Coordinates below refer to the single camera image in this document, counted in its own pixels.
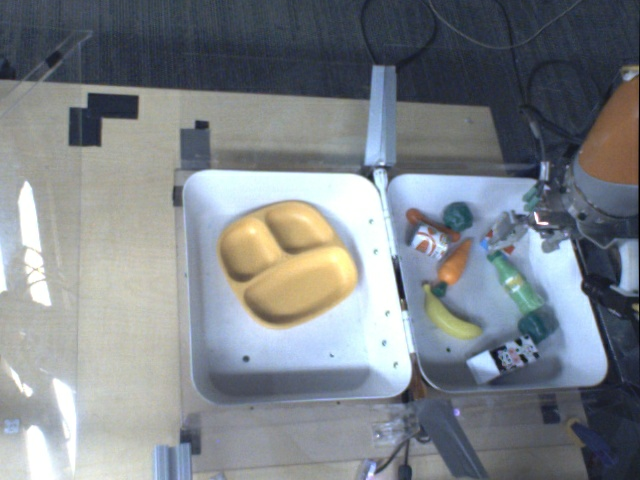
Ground black cylinder on white bracket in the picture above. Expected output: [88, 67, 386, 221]
[581, 237, 640, 320]

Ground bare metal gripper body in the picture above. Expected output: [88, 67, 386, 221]
[525, 200, 626, 255]

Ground red and blue packet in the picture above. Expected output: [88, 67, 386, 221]
[480, 227, 517, 258]

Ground white cow print carton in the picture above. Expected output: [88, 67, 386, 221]
[465, 334, 542, 386]

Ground orange carrot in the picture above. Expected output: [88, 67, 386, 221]
[430, 238, 474, 299]

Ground white plastic tray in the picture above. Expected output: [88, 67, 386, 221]
[386, 173, 610, 395]
[181, 169, 414, 407]

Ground white and orange can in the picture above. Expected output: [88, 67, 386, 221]
[410, 221, 451, 261]

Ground dark green grapes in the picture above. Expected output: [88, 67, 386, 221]
[516, 307, 561, 345]

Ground yellow banana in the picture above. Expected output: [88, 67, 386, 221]
[422, 282, 485, 341]

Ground yellow divided plate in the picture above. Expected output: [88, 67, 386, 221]
[216, 199, 360, 331]

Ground red sausage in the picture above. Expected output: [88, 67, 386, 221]
[405, 208, 462, 243]

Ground green plastic bottle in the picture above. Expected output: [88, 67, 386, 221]
[486, 249, 547, 317]

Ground green broccoli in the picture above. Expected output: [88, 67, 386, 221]
[442, 201, 475, 232]

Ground pale wood board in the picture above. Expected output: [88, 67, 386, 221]
[0, 80, 591, 480]

